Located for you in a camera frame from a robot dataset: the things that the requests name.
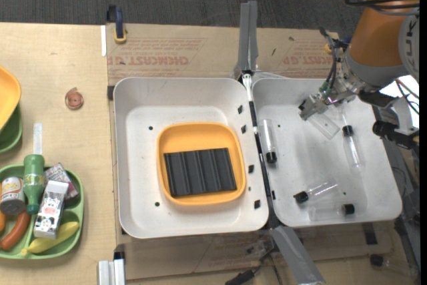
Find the white strip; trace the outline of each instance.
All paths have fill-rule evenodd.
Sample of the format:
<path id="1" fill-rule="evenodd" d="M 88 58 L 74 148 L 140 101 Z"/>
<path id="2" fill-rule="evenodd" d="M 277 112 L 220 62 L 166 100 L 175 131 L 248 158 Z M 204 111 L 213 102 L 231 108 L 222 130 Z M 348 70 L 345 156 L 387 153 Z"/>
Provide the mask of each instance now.
<path id="1" fill-rule="evenodd" d="M 101 25 L 101 53 L 102 56 L 107 55 L 107 27 Z"/>
<path id="2" fill-rule="evenodd" d="M 33 153 L 43 154 L 43 125 L 39 122 L 33 127 Z"/>

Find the brown round object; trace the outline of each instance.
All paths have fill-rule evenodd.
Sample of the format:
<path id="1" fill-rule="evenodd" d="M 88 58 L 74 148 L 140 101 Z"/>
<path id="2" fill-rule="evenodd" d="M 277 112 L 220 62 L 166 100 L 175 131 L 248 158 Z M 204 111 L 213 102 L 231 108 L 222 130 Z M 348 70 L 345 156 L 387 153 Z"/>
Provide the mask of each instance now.
<path id="1" fill-rule="evenodd" d="M 78 109 L 83 105 L 83 96 L 77 88 L 70 89 L 65 96 L 65 104 L 69 109 Z"/>

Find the yellow banana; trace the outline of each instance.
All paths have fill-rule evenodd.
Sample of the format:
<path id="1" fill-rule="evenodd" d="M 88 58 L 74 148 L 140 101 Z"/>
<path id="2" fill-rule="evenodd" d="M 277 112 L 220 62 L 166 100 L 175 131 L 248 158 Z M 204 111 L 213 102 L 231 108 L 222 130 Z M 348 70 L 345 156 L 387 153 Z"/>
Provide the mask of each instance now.
<path id="1" fill-rule="evenodd" d="M 37 238 L 30 243 L 27 248 L 22 249 L 21 254 L 27 255 L 28 252 L 37 254 L 42 253 L 71 237 L 79 229 L 79 222 L 67 222 L 59 226 L 56 239 Z"/>

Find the black cap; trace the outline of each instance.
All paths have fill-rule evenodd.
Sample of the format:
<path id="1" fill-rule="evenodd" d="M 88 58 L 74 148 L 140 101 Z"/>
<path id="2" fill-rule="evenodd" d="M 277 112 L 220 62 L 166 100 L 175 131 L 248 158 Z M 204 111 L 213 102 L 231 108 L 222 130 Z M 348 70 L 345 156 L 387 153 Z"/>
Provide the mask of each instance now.
<path id="1" fill-rule="evenodd" d="M 306 192 L 299 192 L 298 194 L 294 195 L 296 203 L 304 203 L 308 200 L 308 194 Z"/>
<path id="2" fill-rule="evenodd" d="M 267 157 L 267 163 L 270 163 L 270 164 L 276 163 L 278 160 L 275 152 L 267 152 L 266 157 Z"/>
<path id="3" fill-rule="evenodd" d="M 354 208 L 354 205 L 351 204 L 351 203 L 349 203 L 349 204 L 343 204 L 342 205 L 342 209 L 344 211 L 344 215 L 352 215 L 356 211 L 355 208 Z"/>
<path id="4" fill-rule="evenodd" d="M 378 254 L 372 254 L 370 256 L 371 265 L 381 267 L 384 263 L 384 257 Z"/>
<path id="5" fill-rule="evenodd" d="M 351 125 L 344 126 L 342 128 L 342 132 L 344 134 L 344 137 L 351 137 L 354 135 L 353 127 Z"/>

